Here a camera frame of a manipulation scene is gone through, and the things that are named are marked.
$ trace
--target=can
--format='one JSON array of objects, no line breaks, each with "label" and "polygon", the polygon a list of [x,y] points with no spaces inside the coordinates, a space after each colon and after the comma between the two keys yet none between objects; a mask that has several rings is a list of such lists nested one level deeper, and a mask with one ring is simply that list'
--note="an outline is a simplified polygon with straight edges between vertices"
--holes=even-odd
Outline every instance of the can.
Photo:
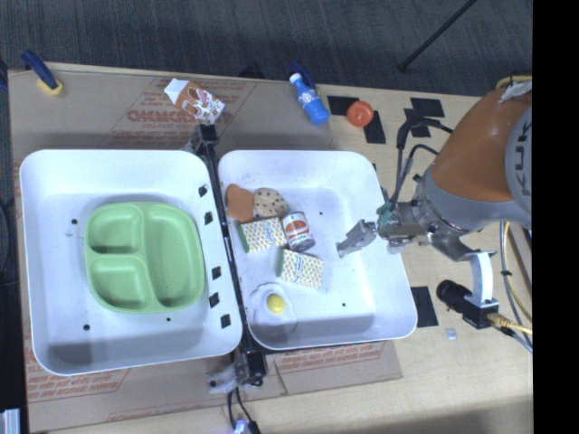
[{"label": "can", "polygon": [[316,241],[309,231],[308,219],[304,212],[292,212],[282,220],[283,230],[288,238],[289,248],[296,252],[308,250]]}]

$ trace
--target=blue bottle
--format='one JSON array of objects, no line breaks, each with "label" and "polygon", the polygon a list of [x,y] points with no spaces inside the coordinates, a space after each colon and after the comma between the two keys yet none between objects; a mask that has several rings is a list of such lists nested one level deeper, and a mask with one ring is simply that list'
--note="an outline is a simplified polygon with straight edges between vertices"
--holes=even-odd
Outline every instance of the blue bottle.
[{"label": "blue bottle", "polygon": [[296,88],[296,91],[298,92],[298,103],[308,113],[311,123],[314,126],[326,124],[331,115],[324,107],[324,103],[319,99],[316,91],[306,85],[301,78],[301,74],[293,74],[289,78],[289,82],[291,82],[291,84]]}]

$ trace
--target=white plate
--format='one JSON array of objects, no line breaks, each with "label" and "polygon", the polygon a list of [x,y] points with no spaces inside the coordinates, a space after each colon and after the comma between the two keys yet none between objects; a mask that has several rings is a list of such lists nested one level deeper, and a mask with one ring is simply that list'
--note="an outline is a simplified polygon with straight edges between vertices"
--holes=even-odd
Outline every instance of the white plate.
[{"label": "white plate", "polygon": [[[389,253],[379,238],[343,259],[337,254],[336,243],[359,220],[375,221],[384,203],[365,157],[342,151],[232,151],[218,172],[223,195],[230,184],[251,192],[279,191],[291,212],[306,214],[316,245],[305,253],[324,261],[321,288],[283,281],[276,276],[280,249],[245,253],[239,223],[229,219],[248,325],[261,345],[280,351],[352,344],[401,338],[414,330],[416,308],[400,254]],[[271,282],[284,288],[297,318],[295,326],[280,323],[277,334],[258,325],[264,314],[255,303],[258,296],[250,299]]]},{"label": "white plate", "polygon": [[[222,355],[238,345],[242,324],[201,159],[184,151],[43,150],[26,157],[20,180],[33,350],[46,370],[92,373]],[[101,205],[129,201],[170,203],[195,220],[206,284],[190,307],[115,312],[90,293],[85,223]],[[205,224],[207,213],[213,221]],[[210,307],[215,294],[219,303]],[[222,327],[222,317],[231,324]]]}]

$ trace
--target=table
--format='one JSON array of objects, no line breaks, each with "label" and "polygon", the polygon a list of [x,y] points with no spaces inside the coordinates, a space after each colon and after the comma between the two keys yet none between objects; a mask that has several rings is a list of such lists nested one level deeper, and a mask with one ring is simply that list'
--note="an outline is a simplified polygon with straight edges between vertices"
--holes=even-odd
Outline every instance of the table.
[{"label": "table", "polygon": [[[69,121],[82,124],[74,132],[59,129],[57,114],[52,108],[43,109],[42,104],[33,104],[24,118],[26,89],[34,88],[32,73],[11,73],[11,112],[14,168],[34,149],[41,147],[119,147],[138,144],[147,147],[147,133],[136,133],[134,124],[143,124],[142,119],[155,110],[159,101],[157,95],[147,88],[151,86],[150,76],[168,78],[176,76],[167,72],[116,70],[101,67],[74,66],[49,63],[57,77],[79,79],[103,74],[116,74],[117,82],[114,105],[109,111],[103,110],[97,118],[88,117],[90,105],[80,104],[69,113]],[[142,95],[135,98],[134,91],[124,87],[142,79]],[[395,135],[404,123],[406,115],[421,107],[417,99],[426,99],[427,106],[438,104],[442,107],[441,122],[454,127],[462,116],[478,101],[477,98],[438,95],[396,90],[365,89],[344,86],[318,85],[322,99],[327,105],[338,110],[343,106],[344,97],[360,98],[370,103],[377,111],[384,143],[368,143],[365,131],[353,127],[346,117],[334,113],[329,123],[320,128],[310,127],[307,133],[296,134],[292,124],[303,125],[305,117],[299,109],[291,86],[287,82],[271,80],[239,80],[235,78],[214,78],[195,76],[199,82],[211,87],[227,87],[231,96],[231,116],[228,122],[218,125],[222,135],[220,153],[234,147],[260,146],[273,149],[284,147],[296,149],[343,149],[355,151],[367,157],[375,165],[378,178],[384,189],[394,189],[394,169],[396,166]],[[81,95],[69,92],[70,95]],[[49,101],[36,97],[40,103]],[[276,104],[268,102],[276,99]],[[59,97],[50,101],[64,101]],[[122,105],[122,118],[111,111]],[[136,121],[130,122],[128,114]],[[29,118],[36,118],[31,124]],[[284,118],[289,128],[273,131],[270,124]],[[99,131],[97,124],[103,125],[105,132]],[[160,141],[157,146],[180,147],[186,142],[190,128],[158,129]],[[432,131],[428,138],[410,137],[407,149],[414,143],[425,143],[440,149],[446,139],[444,132]],[[417,153],[413,173],[421,174],[432,161],[427,153]],[[414,183],[406,183],[400,201],[412,197]],[[21,263],[22,227],[20,232]],[[473,248],[498,250],[498,225],[490,225],[479,233],[469,235],[465,242]],[[471,272],[468,263],[453,263],[431,247],[410,245],[403,252],[403,261],[411,287],[427,287],[438,325],[417,328],[412,335],[394,343],[403,377],[391,381],[370,382],[322,392],[301,393],[284,397],[270,397],[250,401],[247,394],[244,404],[251,416],[258,421],[264,433],[283,432],[285,434],[305,432],[484,432],[484,433],[528,433],[533,431],[533,360],[532,355],[514,339],[509,339],[489,328],[476,330],[461,320],[455,312],[434,295],[436,286],[446,278],[453,279],[471,288]],[[508,300],[499,275],[499,256],[491,259],[495,273],[493,296],[500,304],[500,311],[512,317]],[[513,281],[518,294],[530,309],[530,286],[526,269],[518,265],[518,257],[513,246],[508,248],[508,265],[513,272]],[[24,321],[27,310],[24,307]],[[450,339],[451,332],[455,339]],[[183,411],[157,414],[146,418],[121,420],[111,423],[61,429],[67,433],[106,432],[231,432],[225,406],[199,408],[192,406]],[[71,402],[68,410],[77,410]]]}]

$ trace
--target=green divided dish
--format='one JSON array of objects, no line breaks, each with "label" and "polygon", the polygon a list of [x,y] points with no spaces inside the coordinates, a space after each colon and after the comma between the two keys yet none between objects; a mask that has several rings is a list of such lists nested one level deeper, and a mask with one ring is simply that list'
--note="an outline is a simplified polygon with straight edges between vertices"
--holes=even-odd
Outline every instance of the green divided dish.
[{"label": "green divided dish", "polygon": [[105,307],[150,313],[192,305],[205,268],[195,221],[171,204],[113,203],[87,221],[90,290]]}]

